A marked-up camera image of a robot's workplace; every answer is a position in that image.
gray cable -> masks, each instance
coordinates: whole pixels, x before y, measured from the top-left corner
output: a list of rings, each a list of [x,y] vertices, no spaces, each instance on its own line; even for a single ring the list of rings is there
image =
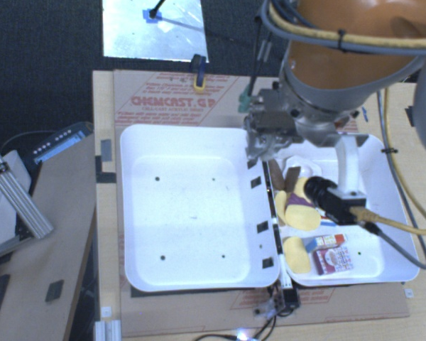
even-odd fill
[[[323,45],[328,48],[338,48],[338,42],[335,40],[327,40],[321,38],[312,38],[299,36],[294,33],[289,33],[288,31],[284,31],[283,29],[275,26],[271,22],[270,17],[268,16],[268,6],[270,0],[265,0],[261,7],[260,17],[262,19],[263,25],[272,33],[277,36],[288,39],[288,40],[296,40],[303,43],[315,44],[315,45]],[[371,54],[381,54],[381,55],[426,55],[426,49],[407,49],[407,48],[389,48],[389,47],[378,47],[374,45],[364,45],[364,44],[356,44],[350,42],[342,42],[341,44],[342,50],[349,51],[351,53],[371,53]]]
[[[382,139],[383,139],[383,145],[385,148],[389,147],[388,143],[388,133],[385,128],[385,117],[383,115],[383,103],[382,103],[382,94],[380,91],[377,91],[377,102],[378,102],[378,115],[380,118],[380,125],[381,125],[381,131],[382,131]],[[396,184],[396,188],[398,189],[399,196],[401,197],[401,200],[403,201],[404,208],[407,211],[407,214],[410,218],[410,221],[412,222],[413,227],[418,228],[417,221],[415,219],[415,216],[413,215],[412,209],[410,208],[410,204],[407,200],[407,197],[405,196],[404,189],[402,185],[400,184],[398,174],[396,173],[396,169],[393,162],[393,157],[390,154],[386,154],[386,158],[388,161],[388,166],[390,167],[391,175],[393,176],[393,179]],[[392,239],[390,239],[387,235],[385,235],[383,232],[379,234],[379,236],[388,242],[393,248],[395,248],[401,255],[403,255],[407,260],[412,262],[414,265],[420,267],[421,269],[426,269],[426,264],[423,264],[419,262],[417,259],[413,258],[409,253],[406,252],[406,250],[402,249],[398,244],[396,244]],[[426,244],[425,240],[418,235],[418,240],[420,241],[421,248],[423,250],[423,254],[426,258]]]

cardboard sheet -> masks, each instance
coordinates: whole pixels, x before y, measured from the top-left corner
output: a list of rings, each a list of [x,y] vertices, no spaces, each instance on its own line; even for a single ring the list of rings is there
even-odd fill
[[[117,202],[121,326],[123,337],[255,328],[265,320],[254,310],[268,300],[266,289],[142,293],[131,289],[124,274],[124,233],[119,138],[131,124],[240,127],[238,97],[248,77],[208,75],[207,88],[196,93],[193,75],[172,72],[114,72]],[[261,78],[259,88],[271,87],[275,78]],[[356,131],[352,121],[345,131]],[[399,283],[304,288],[301,307],[278,325],[330,323],[408,317]]]

white tray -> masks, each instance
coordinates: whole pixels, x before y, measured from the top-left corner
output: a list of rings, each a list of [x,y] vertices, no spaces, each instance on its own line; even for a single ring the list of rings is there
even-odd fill
[[[121,135],[125,272],[142,291],[269,286],[280,272],[246,132],[134,125]],[[253,187],[251,181],[260,181]],[[258,231],[257,226],[267,227]]]
[[[382,143],[375,137],[368,140],[359,149],[360,188],[366,194],[366,207],[380,216],[407,223],[405,213],[391,176],[385,154],[381,153]],[[303,173],[314,173],[324,178],[338,181],[338,165],[333,148],[316,148],[308,142],[293,144],[278,153],[281,158],[299,156],[303,162],[295,161],[293,165],[302,165]],[[383,283],[394,281],[410,281],[419,272],[419,268],[402,257],[390,245],[380,238],[369,234],[358,226],[332,226],[333,222],[323,221],[315,231],[305,232],[289,226],[280,228],[281,237],[298,236],[308,242],[311,237],[326,234],[346,234],[346,247],[351,253],[354,268],[327,275],[318,275],[312,255],[311,272],[294,274],[290,269],[290,277],[304,286],[334,286],[356,283]],[[415,258],[417,257],[413,238],[407,232],[394,227],[379,224],[379,227],[391,238],[397,241]]]

